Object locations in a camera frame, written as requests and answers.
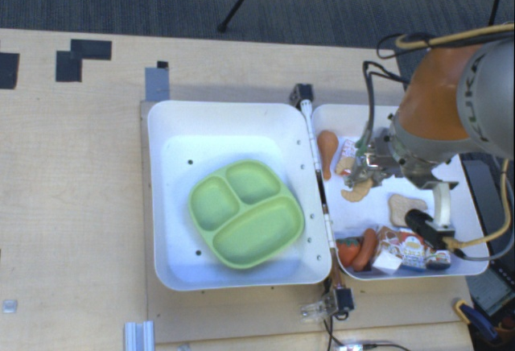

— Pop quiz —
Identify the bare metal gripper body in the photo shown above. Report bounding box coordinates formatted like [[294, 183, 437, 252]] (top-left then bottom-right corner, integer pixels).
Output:
[[354, 127, 405, 180]]

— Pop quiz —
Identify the tan toy croissant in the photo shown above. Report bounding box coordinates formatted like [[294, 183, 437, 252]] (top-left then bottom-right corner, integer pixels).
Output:
[[340, 177, 375, 204]]

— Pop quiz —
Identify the red and white packet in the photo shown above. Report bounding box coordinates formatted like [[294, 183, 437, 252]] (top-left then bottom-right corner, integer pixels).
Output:
[[335, 138, 360, 177]]

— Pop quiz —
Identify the tan toy bread slice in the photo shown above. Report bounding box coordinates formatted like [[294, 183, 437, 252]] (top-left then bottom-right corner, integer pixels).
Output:
[[387, 192, 429, 229]]

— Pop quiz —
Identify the orange toy chicken drumstick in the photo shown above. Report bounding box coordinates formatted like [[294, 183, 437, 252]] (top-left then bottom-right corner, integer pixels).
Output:
[[316, 130, 340, 182]]

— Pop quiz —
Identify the white plastic tray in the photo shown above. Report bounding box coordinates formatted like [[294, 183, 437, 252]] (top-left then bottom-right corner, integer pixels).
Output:
[[311, 103, 492, 282], [146, 100, 333, 292]]

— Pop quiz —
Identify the thin black and white rod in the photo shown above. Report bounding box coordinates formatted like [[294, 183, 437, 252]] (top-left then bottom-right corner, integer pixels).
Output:
[[299, 98, 338, 291]]

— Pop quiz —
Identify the orange toy sausage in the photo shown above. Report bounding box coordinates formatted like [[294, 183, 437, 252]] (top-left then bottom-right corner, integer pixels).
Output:
[[352, 227, 380, 273]]

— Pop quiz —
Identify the colourful printed packet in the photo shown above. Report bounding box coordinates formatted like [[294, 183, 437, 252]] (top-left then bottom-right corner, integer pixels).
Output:
[[377, 225, 427, 272]]

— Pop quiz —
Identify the red toy tomato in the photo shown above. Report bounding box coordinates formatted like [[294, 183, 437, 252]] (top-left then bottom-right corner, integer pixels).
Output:
[[335, 236, 362, 268]]

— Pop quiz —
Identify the white carton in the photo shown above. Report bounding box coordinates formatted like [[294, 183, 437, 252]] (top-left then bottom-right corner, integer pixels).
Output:
[[371, 250, 404, 276]]

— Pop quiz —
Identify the green divided plate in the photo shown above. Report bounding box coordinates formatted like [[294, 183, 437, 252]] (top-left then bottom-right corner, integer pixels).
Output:
[[187, 159, 306, 271]]

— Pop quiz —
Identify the black cylinder on white bracket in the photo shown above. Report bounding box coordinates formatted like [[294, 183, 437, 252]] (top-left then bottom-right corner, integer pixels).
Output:
[[404, 180, 460, 252]]

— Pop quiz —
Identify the black block with thin wires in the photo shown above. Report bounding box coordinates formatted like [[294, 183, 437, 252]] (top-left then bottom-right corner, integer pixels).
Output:
[[291, 83, 315, 106], [333, 287, 356, 313]]

